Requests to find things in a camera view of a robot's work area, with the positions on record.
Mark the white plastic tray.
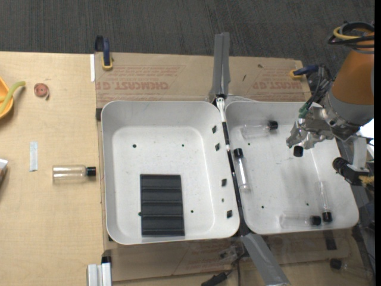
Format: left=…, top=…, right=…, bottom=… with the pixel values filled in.
left=100, top=100, right=241, bottom=246
left=224, top=101, right=360, bottom=236

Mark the orange bowl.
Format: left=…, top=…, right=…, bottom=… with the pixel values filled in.
left=0, top=76, right=15, bottom=120

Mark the black cylinder on white bracket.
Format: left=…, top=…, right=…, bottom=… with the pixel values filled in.
left=332, top=136, right=371, bottom=186

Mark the small red ring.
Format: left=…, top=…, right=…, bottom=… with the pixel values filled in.
left=33, top=82, right=51, bottom=98

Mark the thin black and white rod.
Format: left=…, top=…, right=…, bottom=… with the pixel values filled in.
left=216, top=96, right=248, bottom=235

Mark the black ribbed rack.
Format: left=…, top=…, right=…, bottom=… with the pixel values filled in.
left=139, top=173, right=186, bottom=237

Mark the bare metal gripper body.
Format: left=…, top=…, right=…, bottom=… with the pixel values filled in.
left=296, top=105, right=361, bottom=149

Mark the black block with thin wires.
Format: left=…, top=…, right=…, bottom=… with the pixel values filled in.
left=201, top=272, right=229, bottom=286

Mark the brown cardboard board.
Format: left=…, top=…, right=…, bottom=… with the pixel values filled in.
left=94, top=51, right=352, bottom=282

